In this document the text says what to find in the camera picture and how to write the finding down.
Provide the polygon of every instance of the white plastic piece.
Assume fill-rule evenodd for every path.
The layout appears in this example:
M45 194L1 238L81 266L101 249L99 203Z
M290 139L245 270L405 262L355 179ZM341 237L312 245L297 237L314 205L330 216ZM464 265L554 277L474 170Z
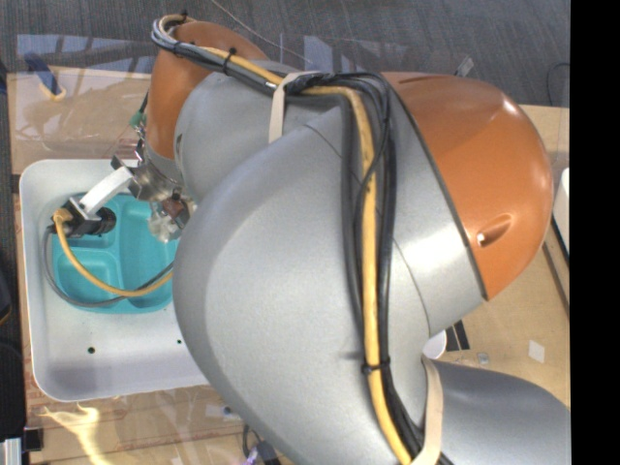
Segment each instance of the white plastic piece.
M564 241L566 251L570 254L571 243L569 230L571 226L571 215L569 205L569 170L569 168L566 168L562 172L560 185L555 196L555 203L553 204L553 218L562 236L562 241Z
M446 332L442 330L439 334L435 334L428 341L426 341L422 352L426 355L427 358L436 360L444 354L447 345L448 336L446 335Z
M87 215L94 215L114 196L127 189L134 178L126 167L119 167L93 186L79 201L79 206Z
M33 372L39 388L60 401L207 384L173 303L144 314L88 312L60 298L44 277L41 240L51 213L111 172L106 160L44 160L20 180Z

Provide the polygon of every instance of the black clip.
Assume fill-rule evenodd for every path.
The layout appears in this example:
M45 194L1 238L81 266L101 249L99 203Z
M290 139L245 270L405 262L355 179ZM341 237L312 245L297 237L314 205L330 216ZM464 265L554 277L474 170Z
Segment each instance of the black clip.
M387 360L382 361L378 365L369 365L368 363L364 363L363 365L361 365L361 373L365 376L369 376L375 370L384 370L386 368L389 368L389 362L390 360L388 358Z
M228 54L228 55L227 55L227 57L224 59L224 64L222 64L222 72L223 72L226 76L228 76L228 75L229 75L229 69L228 69L228 67L229 67L229 60L231 60L231 57L232 57L233 55L235 55L235 54L236 54L236 48L235 48L234 46L232 46L232 47L229 49L229 54Z

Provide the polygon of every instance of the white strap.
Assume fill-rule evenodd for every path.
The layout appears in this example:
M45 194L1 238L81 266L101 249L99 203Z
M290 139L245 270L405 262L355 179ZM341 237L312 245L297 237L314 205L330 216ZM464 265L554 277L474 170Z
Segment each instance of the white strap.
M291 81L312 74L313 71L300 71L297 73L287 74L282 82L278 84L278 87L273 92L273 102L271 103L271 119L269 120L269 143L273 143L282 137L282 130L284 128L284 110L286 108L286 94L284 87Z
M426 416L424 418L424 446L412 465L435 465L442 452L442 421L444 418L444 390L437 367L425 355L422 364L426 370Z

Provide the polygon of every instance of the gray carpet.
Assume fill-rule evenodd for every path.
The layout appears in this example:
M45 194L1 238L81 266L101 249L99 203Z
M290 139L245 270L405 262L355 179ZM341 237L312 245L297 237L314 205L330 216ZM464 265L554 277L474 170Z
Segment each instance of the gray carpet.
M300 52L319 43L330 52L318 60L335 69L353 61L366 70L453 74L469 57L470 77L519 103L567 106L570 100L571 0L0 0L0 59L10 72L23 71L23 48L42 47L36 37L107 38L120 42L71 52L62 46L71 40L56 39L55 49L33 51L50 64L77 67L121 67L118 61L133 56L129 68L148 72L152 20L181 10L226 25L296 67L304 64L300 58L274 44ZM8 130L0 95L0 267L16 301ZM15 306L0 326L0 439L23 425L18 315Z

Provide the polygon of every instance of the black cable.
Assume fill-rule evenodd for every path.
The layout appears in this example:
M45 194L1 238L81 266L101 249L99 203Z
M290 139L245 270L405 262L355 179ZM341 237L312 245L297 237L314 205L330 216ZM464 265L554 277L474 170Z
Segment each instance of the black cable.
M248 447L248 436L250 435L250 432L254 434L254 437L256 438L257 443L259 443L262 440L261 436L259 436L256 433L256 431L252 430L247 423L243 425L243 436L241 439L241 447L243 448L243 454L245 455L246 458L250 456L250 448Z
M382 202L378 209L382 215L382 225L378 247L378 305L380 318L380 368L382 369L382 381L384 383L384 393L386 396L387 408L390 413L390 417L396 426L397 432L401 441L406 446L411 456L415 456L421 449L420 437L421 432L418 429L412 428L411 419L409 418L402 401L398 397L398 394L393 385L391 378L391 371L389 369L389 353L388 353L388 283L389 283L389 270L391 268L391 246L393 241L393 223L395 216L395 197L396 197L396 165L395 165L395 151L393 139L390 135L390 123L389 123L389 97L388 86L384 83L382 77L376 75L366 74L365 78L378 79L379 84L362 80L358 75L346 75L345 79L341 79L340 76L329 77L326 82L329 84L337 84L355 89L362 93L371 100L371 103L375 109L375 118L373 119L375 124L380 123L379 129L374 129L373 132L380 132L378 137L373 138L376 146L375 159L371 164L366 177L362 181L361 188L358 192L358 198L356 199L356 223L354 225L354 234L356 235L357 247L355 249L356 254L356 273L357 278L355 281L359 282L360 272L360 256L359 256L359 223L361 213L361 202L363 200L363 188L369 180L370 174L379 173L383 176L384 190Z
M7 76L9 74L9 70L4 65L2 60L0 60L0 93L7 93Z
M191 62L209 69L210 71L217 73L226 73L227 76L231 76L249 85L255 89L258 89L264 93L272 94L275 89L275 85L270 85L268 81L249 71L242 66L230 61L230 57L220 57L210 51L195 46L192 44L179 42L174 40L169 34L169 29L172 29L176 25L182 24L184 21L169 21L166 25L165 32L159 29L160 20L153 21L151 30L151 41L162 49L165 49L179 57L186 58Z
M342 163L340 176L340 211L342 219L342 236L345 255L345 267L347 274L347 282L352 301L352 307L356 312L357 329L361 337L363 325L361 322L361 288L359 278L359 265L350 257L357 256L357 242L355 236L355 217L354 217L354 200L352 178L355 172L352 169L353 164L353 110L351 104L342 96L337 95L337 102L340 104L340 112L342 118Z
M139 113L144 113L144 111L146 110L147 103L148 103L148 91L144 95L144 99L142 100L142 105L139 106L139 109L138 109Z
M549 98L549 104L553 106L553 95L551 94L551 75L560 67L571 67L571 62L556 62L546 72L546 94Z
M46 277L46 280L57 295L59 295L61 298L63 298L65 301L67 301L68 303L72 305L85 307L85 308L98 308L101 306L109 306L109 305L116 304L119 301L122 301L123 299L127 299L127 296L115 296L114 298L104 299L100 301L81 301L79 299L70 297L68 294L62 291L60 289L60 286L58 286L58 284L56 283L54 276L51 273L51 269L49 265L48 248L49 248L49 237L51 235L52 235L52 228L46 228L44 232L44 236L43 236L43 246L41 249L41 260L44 264L44 275ZM164 277L166 274L168 274L172 270L173 264L174 262L169 263L164 269L160 270L155 276L151 277L144 284L138 286L135 289L135 291L141 290L143 288L147 288L148 286L155 283L156 281L159 281L162 277Z
M2 268L0 268L0 326L9 319L13 308L12 303L9 285L4 278Z
M364 93L368 96L371 97L373 106L375 107L375 109L377 111L381 111L381 107L379 105L378 102L378 98L376 96L376 91L373 89L372 85L366 84L362 81L354 81L351 79L346 79L346 80L338 80L335 82L338 85L341 86L347 86L349 88L353 88L361 93ZM371 119L369 119L372 123L376 124L378 121L380 121L381 119L381 115L377 114L373 117L371 117ZM383 138L385 136L385 132L382 128L380 128L379 130L377 129L373 129L372 130L373 133L376 133L377 131L381 131L382 132L382 139L384 140L385 138ZM377 142L376 139L373 139L373 144L375 145L375 155L373 158L373 161L371 162L368 171L366 172L366 175L362 178L361 182L359 183L359 189L357 190L357 194L356 194L356 198L355 198L355 203L354 203L354 209L352 209L353 212L353 235L355 237L354 239L354 244L355 244L355 257L356 257L356 275L358 277L361 277L361 243L360 243L360 236L361 236L361 231L360 231L360 226L361 226L361 212L362 212L362 203L363 203L363 194L365 191L365 188L368 184L368 181L370 180L370 176L374 173L376 173L376 169L378 167L378 161L380 160L380 157L384 151L385 148L385 143L381 140L381 142Z

